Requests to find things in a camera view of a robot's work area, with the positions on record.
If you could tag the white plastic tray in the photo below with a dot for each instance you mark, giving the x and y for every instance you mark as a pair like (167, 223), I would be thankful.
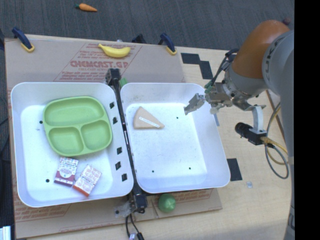
(37, 179)
(170, 154)

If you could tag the green divided plate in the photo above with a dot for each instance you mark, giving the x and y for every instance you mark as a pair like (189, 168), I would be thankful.
(75, 126)

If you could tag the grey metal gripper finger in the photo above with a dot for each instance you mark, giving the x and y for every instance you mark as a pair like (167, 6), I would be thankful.
(215, 110)
(195, 103)

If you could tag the orange and white carton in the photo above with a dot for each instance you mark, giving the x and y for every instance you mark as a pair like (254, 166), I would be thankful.
(87, 180)

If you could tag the tan toy bread slice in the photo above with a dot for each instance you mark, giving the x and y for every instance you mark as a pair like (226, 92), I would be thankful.
(145, 120)

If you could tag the thin black and white rod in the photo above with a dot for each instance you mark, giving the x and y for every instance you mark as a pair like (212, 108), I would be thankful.
(126, 139)

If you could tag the yellow banana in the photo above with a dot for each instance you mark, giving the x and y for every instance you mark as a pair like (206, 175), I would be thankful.
(116, 51)

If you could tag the orange carrot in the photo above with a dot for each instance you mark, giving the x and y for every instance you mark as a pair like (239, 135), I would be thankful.
(87, 7)

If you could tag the brown cardboard board red print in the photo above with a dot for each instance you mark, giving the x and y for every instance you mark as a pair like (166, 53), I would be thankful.
(62, 59)

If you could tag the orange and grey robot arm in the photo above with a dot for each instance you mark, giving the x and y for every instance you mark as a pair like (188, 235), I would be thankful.
(260, 49)

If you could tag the black cylinder on white bracket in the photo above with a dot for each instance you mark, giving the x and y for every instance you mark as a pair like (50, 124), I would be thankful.
(250, 132)

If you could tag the maroon and white carton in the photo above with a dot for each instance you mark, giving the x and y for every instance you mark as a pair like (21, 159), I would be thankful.
(66, 171)

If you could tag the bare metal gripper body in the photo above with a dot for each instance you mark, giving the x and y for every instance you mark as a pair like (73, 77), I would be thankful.
(221, 97)

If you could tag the green round toy fruit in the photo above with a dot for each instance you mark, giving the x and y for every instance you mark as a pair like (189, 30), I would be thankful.
(167, 203)

